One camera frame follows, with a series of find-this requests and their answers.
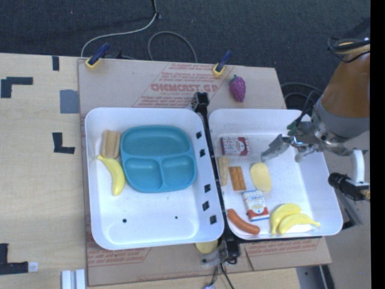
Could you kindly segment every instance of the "table surface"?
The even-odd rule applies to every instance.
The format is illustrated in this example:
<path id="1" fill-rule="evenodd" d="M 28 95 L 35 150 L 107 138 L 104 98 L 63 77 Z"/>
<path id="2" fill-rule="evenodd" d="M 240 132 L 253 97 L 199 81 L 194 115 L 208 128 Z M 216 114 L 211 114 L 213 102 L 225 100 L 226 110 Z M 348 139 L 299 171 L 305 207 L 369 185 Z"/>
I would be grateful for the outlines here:
<path id="1" fill-rule="evenodd" d="M 0 276 L 2 288 L 60 288 L 63 270 L 86 269 L 80 116 L 60 114 L 60 90 L 78 89 L 76 57 L 0 54 L 0 78 L 33 77 L 0 99 L 0 243 L 8 262 L 37 262 L 38 272 Z M 53 153 L 53 132 L 74 154 Z M 139 282 L 129 288 L 203 288 L 210 276 Z M 299 288 L 295 268 L 232 273 L 235 288 Z M 216 288 L 230 288 L 220 275 Z M 127 285 L 98 288 L 126 288 Z"/>

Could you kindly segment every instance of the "cardboard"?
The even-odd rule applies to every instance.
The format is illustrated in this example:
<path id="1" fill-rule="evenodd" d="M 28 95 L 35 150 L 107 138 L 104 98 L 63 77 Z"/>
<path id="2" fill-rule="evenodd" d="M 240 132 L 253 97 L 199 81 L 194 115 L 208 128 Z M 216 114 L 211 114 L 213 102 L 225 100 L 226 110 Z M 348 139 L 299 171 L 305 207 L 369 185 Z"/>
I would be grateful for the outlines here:
<path id="1" fill-rule="evenodd" d="M 219 108 L 285 108 L 274 69 L 226 66 L 220 78 L 211 64 L 155 61 L 102 60 L 94 70 L 78 60 L 79 102 L 82 129 L 84 198 L 87 230 L 88 285 L 122 284 L 148 280 L 211 275 L 202 267 L 193 244 L 110 251 L 98 246 L 90 228 L 84 118 L 97 107 L 190 107 L 195 92 L 207 92 L 209 113 Z M 229 93 L 234 75 L 246 82 L 244 102 Z M 229 273 L 331 262 L 324 238 L 262 241 L 241 244 L 241 256 Z"/>

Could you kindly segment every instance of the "toy hot dog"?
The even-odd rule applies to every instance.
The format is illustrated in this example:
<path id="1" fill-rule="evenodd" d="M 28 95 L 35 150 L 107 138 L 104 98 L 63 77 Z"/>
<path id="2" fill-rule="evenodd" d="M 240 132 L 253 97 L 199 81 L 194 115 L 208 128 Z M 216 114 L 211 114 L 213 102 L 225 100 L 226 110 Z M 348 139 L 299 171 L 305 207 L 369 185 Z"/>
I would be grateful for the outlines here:
<path id="1" fill-rule="evenodd" d="M 241 219 L 234 209 L 227 210 L 227 217 L 233 222 L 233 224 L 239 229 L 251 234 L 258 234 L 260 228 L 256 225 L 252 225 L 245 220 Z"/>

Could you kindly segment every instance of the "banana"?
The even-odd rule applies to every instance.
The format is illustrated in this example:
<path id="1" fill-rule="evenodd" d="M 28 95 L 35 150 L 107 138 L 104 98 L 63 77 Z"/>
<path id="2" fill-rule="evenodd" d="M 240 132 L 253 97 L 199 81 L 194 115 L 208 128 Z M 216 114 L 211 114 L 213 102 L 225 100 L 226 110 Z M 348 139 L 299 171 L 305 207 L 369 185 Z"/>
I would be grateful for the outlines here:
<path id="1" fill-rule="evenodd" d="M 277 227 L 284 217 L 300 212 L 301 207 L 292 203 L 283 204 L 276 208 L 270 215 L 271 234 L 276 234 Z"/>
<path id="2" fill-rule="evenodd" d="M 307 214 L 296 213 L 296 214 L 288 215 L 281 220 L 281 222 L 278 225 L 278 232 L 280 234 L 284 234 L 287 230 L 292 228 L 294 225 L 304 225 L 304 224 L 316 225 L 317 227 L 320 226 L 319 222 L 315 222 Z"/>
<path id="3" fill-rule="evenodd" d="M 101 160 L 110 172 L 112 177 L 112 194 L 118 196 L 126 183 L 126 176 L 122 165 L 115 158 L 106 158 L 98 155 L 97 159 Z"/>

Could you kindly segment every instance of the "blue plate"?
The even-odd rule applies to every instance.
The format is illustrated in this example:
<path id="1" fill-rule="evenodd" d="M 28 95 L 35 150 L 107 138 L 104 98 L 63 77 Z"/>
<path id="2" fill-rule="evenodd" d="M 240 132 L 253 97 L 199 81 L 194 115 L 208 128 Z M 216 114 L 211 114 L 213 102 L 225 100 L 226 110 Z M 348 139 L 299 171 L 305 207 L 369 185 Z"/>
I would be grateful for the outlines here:
<path id="1" fill-rule="evenodd" d="M 182 190 L 197 175 L 189 137 L 173 126 L 138 126 L 125 131 L 120 154 L 128 183 L 145 193 Z"/>

